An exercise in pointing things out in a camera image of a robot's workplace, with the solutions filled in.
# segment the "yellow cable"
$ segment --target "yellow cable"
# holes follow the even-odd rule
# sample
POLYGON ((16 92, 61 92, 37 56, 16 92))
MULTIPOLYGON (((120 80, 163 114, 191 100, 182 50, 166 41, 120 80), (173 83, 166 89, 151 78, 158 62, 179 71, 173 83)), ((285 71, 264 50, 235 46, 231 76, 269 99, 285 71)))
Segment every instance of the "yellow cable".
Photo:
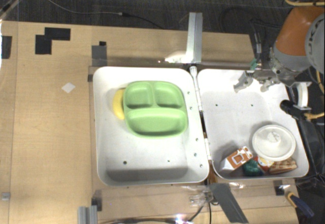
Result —
POLYGON ((305 113, 304 116, 307 120, 317 119, 324 116, 324 112, 319 114, 311 114, 311 113, 305 113))
POLYGON ((323 84, 321 83, 321 80, 320 80, 320 73, 319 73, 319 71, 316 71, 316 76, 317 76, 317 83, 318 83, 318 86, 319 86, 321 92, 323 92, 323 94, 324 94, 324 86, 323 86, 323 84))
POLYGON ((287 4, 295 7, 311 7, 311 6, 324 6, 325 2, 294 2, 290 0, 284 0, 287 4))

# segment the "green plate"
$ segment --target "green plate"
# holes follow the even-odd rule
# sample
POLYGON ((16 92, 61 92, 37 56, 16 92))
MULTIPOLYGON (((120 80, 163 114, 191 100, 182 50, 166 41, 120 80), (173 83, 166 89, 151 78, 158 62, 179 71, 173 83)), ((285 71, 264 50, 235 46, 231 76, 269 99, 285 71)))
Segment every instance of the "green plate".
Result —
POLYGON ((139 137, 171 137, 188 126, 182 91, 164 81, 137 81, 129 84, 123 96, 125 122, 139 137))

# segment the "white cable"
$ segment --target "white cable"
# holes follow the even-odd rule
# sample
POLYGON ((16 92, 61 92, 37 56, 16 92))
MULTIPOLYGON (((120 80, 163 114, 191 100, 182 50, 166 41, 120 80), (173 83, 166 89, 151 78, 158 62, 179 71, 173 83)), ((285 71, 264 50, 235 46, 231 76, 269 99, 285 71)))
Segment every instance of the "white cable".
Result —
POLYGON ((80 14, 80 15, 92 15, 92 14, 112 14, 112 15, 119 15, 119 16, 122 16, 123 13, 122 12, 77 12, 77 11, 73 11, 73 10, 70 10, 70 9, 67 9, 63 6, 60 6, 59 4, 53 2, 52 0, 47 0, 49 1, 50 3, 54 4, 55 6, 65 10, 65 11, 68 11, 70 13, 74 13, 74 14, 80 14))

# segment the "wooden surface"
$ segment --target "wooden surface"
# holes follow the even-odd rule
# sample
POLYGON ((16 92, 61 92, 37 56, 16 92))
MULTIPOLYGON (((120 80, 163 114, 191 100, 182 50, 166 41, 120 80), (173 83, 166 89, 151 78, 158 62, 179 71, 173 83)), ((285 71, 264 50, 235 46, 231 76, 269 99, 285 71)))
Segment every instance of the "wooden surface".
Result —
MULTIPOLYGON (((13 39, 13 44, 18 44, 18 57, 13 141, 0 134, 0 170, 4 178, 4 181, 0 179, 0 187, 1 192, 8 189, 11 192, 9 203, 1 201, 0 223, 77 223, 78 207, 90 205, 92 171, 96 173, 91 164, 87 82, 91 46, 106 41, 109 58, 163 59, 174 51, 185 50, 187 33, 22 22, 18 27, 14 22, 7 24, 8 32, 15 26, 18 30, 18 38, 13 39), (35 55, 35 35, 43 35, 46 26, 71 28, 71 40, 53 41, 52 55, 35 55), (76 88, 66 93, 61 88, 69 82, 76 88)), ((250 62, 252 51, 248 36, 204 33, 203 60, 250 62)), ((10 60, 6 62, 8 64, 3 66, 9 69, 10 60)), ((14 93, 12 83, 2 85, 0 90, 1 98, 14 93)), ((0 105, 1 109, 10 111, 5 107, 6 101, 1 100, 0 105)), ((0 116, 2 122, 13 118, 3 112, 0 116)), ((296 191, 293 185, 289 188, 296 191)), ((134 213, 132 210, 125 213, 125 209, 133 206, 138 216, 152 212, 161 215, 167 203, 164 200, 170 196, 162 191, 159 195, 159 187, 156 187, 158 201, 152 206, 154 210, 148 211, 151 205, 146 198, 151 196, 150 188, 144 189, 147 194, 139 193, 143 191, 141 187, 130 187, 127 192, 126 188, 103 190, 109 199, 105 203, 109 205, 115 201, 119 205, 107 212, 124 217, 134 213)), ((183 194, 181 187, 177 190, 183 194)), ((270 183, 252 184, 251 188, 241 190, 233 188, 233 193, 251 223, 297 222, 294 208, 284 197, 275 196, 270 183)), ((186 204, 183 206, 188 209, 186 213, 195 212, 195 208, 189 207, 186 196, 184 200, 179 202, 186 204)), ((228 223, 220 207, 213 210, 212 223, 228 223)), ((207 223, 207 218, 208 214, 202 213, 196 223, 207 223)))

